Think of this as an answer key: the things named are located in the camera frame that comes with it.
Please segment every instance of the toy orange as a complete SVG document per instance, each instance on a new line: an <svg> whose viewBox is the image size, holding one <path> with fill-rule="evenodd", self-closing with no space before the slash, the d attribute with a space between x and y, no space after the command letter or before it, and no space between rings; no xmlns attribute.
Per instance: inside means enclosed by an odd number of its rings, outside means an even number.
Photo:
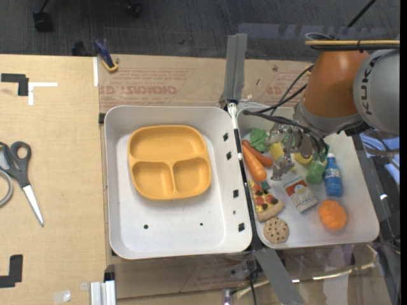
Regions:
<svg viewBox="0 0 407 305"><path fill-rule="evenodd" d="M345 209L335 200L324 200L318 212L322 222L328 228L336 231L342 229L348 220Z"/></svg>

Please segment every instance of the yellow divided plate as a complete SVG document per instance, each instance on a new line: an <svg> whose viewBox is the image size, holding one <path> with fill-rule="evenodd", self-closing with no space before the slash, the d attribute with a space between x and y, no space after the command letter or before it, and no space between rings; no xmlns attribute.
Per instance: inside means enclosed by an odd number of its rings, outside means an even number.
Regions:
<svg viewBox="0 0 407 305"><path fill-rule="evenodd" d="M186 125L145 126L127 145L134 187L149 199L190 198L211 181L208 149L198 130Z"/></svg>

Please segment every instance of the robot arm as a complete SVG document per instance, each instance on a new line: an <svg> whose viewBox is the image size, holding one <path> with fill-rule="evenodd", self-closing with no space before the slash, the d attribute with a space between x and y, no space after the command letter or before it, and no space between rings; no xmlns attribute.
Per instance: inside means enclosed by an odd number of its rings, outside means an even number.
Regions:
<svg viewBox="0 0 407 305"><path fill-rule="evenodd" d="M372 127L399 135L400 51L322 52L294 120L319 137Z"/></svg>
<svg viewBox="0 0 407 305"><path fill-rule="evenodd" d="M294 107L292 125L288 119L268 117L275 124L265 145L280 143L287 134L290 141L276 159L272 179L280 180L293 166L291 153L324 160L328 135L355 135L368 128L399 135L399 77L399 48L372 54L358 49L323 51Z"/></svg>

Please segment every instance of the gray carpet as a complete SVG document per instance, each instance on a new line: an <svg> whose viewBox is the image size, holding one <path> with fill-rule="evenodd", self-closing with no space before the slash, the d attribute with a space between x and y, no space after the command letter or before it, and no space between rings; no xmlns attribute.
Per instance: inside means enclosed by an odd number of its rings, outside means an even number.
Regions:
<svg viewBox="0 0 407 305"><path fill-rule="evenodd" d="M34 28L39 0L0 0L0 53L71 55L82 41L105 39L111 53L224 57L227 35L249 35L247 58L312 60L307 32L341 39L394 39L401 0L377 0L350 28L370 0L138 0L138 18L124 0L50 0L53 32Z"/></svg>

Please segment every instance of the scissor blade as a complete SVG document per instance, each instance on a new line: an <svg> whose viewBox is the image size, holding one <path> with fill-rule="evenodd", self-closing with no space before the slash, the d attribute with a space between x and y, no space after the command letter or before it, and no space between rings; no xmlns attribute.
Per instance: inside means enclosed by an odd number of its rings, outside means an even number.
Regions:
<svg viewBox="0 0 407 305"><path fill-rule="evenodd" d="M37 203L36 197L34 196L34 191L32 190L32 187L25 186L25 187L23 187L23 190L28 199L28 202L30 203L32 211L34 212L34 214L37 217L37 220L39 221L41 226L44 227L43 216L41 215L41 212L39 211L38 203Z"/></svg>

